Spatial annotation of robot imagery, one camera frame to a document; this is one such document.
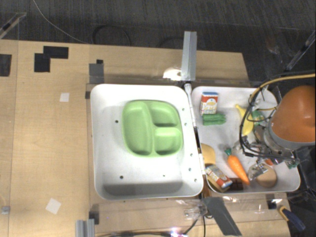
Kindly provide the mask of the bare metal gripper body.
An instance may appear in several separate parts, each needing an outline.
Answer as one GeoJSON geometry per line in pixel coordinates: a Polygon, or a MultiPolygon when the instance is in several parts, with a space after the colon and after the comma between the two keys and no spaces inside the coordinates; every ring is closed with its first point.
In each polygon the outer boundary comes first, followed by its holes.
{"type": "Polygon", "coordinates": [[[283,148],[274,142],[267,144],[258,139],[255,142],[259,161],[270,159],[272,164],[281,164],[282,162],[285,164],[296,164],[296,158],[292,150],[283,148]]]}

